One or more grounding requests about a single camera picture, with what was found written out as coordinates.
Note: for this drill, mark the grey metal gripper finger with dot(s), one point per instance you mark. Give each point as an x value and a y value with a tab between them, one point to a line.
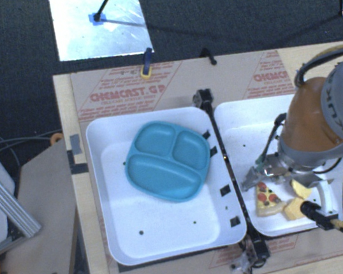
274	177
251	179

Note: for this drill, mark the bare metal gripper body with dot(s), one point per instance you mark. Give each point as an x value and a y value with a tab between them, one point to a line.
274	163

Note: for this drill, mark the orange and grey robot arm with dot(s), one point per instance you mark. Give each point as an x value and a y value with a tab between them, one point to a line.
332	114

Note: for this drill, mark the toy pizza slice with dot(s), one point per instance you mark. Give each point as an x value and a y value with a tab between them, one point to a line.
265	202

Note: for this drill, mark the yellow toy food piece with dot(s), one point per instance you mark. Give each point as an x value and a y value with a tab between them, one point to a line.
301	190

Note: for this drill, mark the white plastic tray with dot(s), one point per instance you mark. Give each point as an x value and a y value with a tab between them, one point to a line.
249	140
159	225

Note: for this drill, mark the thin black rod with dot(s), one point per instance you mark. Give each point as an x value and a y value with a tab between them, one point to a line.
224	153

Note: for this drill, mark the pale yellow toy bread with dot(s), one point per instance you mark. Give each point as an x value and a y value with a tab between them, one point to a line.
293	210

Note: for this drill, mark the blue divided plate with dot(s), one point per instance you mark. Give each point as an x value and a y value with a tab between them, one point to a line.
166	163

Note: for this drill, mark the brown cardboard board red print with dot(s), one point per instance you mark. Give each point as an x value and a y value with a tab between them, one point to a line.
151	88

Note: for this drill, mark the black cylinder on white bracket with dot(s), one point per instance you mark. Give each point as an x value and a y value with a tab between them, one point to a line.
322	202

